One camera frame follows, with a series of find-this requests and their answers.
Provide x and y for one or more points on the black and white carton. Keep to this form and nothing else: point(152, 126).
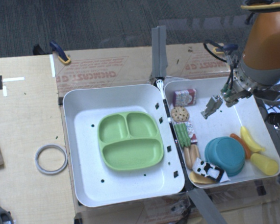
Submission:
point(209, 170)

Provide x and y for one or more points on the orange sausage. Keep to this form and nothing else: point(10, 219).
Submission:
point(243, 144)

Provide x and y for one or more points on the grey tape roll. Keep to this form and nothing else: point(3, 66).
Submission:
point(38, 165)

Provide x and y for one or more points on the white and red carton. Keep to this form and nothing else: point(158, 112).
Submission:
point(192, 128)

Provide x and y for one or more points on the blue bowl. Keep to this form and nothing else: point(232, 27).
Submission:
point(225, 155)

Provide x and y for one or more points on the yellow bottle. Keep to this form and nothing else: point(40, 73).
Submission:
point(264, 163)

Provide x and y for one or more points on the green asparagus bundle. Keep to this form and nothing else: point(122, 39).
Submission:
point(182, 134)

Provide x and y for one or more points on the yellow cheese slice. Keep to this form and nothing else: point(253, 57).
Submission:
point(200, 179)

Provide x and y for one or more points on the tan hot dog bun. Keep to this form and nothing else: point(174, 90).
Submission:
point(192, 154)

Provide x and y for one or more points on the yellow banana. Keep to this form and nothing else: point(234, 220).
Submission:
point(249, 140)

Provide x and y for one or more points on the brown chocolate chip biscuit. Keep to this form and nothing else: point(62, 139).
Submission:
point(179, 113)

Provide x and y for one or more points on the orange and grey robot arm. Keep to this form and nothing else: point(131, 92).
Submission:
point(264, 45)

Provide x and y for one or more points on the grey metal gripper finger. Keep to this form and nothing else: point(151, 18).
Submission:
point(209, 106)
point(215, 108)

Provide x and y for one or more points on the black cylinder on white bracket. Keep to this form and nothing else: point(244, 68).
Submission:
point(278, 120)

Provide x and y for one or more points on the white plastic tray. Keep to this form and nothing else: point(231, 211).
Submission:
point(225, 125)
point(93, 187)

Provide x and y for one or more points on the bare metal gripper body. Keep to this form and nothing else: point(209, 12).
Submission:
point(240, 88)

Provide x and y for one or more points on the brown cardboard board red print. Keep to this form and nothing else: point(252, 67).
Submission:
point(125, 66)

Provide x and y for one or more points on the pink and purple carton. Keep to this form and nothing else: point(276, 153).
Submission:
point(184, 97)

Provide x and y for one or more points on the green divided plate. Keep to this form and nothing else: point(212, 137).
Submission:
point(131, 151)

